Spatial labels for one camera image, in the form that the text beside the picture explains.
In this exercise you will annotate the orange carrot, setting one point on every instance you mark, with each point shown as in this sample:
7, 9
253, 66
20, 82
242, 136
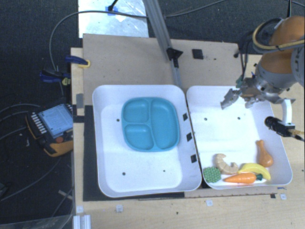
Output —
240, 178

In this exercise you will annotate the yellow banana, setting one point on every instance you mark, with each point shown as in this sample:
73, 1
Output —
257, 169

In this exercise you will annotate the orange chicken drumstick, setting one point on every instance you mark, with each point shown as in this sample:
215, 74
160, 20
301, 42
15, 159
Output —
264, 156

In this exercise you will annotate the black cylinder on white bracket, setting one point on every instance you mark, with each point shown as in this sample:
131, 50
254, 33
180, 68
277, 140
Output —
278, 126

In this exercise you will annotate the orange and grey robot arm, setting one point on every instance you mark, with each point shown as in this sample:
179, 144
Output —
278, 65

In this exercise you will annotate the black block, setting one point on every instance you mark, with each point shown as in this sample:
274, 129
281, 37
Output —
197, 54

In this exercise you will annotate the white plastic tray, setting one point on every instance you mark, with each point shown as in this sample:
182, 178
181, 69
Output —
143, 170
226, 137

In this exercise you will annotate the blue divided plate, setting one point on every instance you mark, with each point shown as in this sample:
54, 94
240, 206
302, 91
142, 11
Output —
162, 125

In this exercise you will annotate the green grapes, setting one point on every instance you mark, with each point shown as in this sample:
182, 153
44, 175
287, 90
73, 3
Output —
211, 174

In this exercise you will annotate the beige croissant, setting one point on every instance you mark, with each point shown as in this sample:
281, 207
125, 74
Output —
225, 167

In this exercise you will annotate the brown cardboard board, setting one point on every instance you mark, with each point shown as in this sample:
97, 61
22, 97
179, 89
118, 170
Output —
133, 61

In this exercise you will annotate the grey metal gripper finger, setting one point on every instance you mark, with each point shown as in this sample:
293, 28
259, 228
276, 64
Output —
230, 98
251, 102

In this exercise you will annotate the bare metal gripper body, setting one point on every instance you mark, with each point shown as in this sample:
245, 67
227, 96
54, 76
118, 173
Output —
250, 87

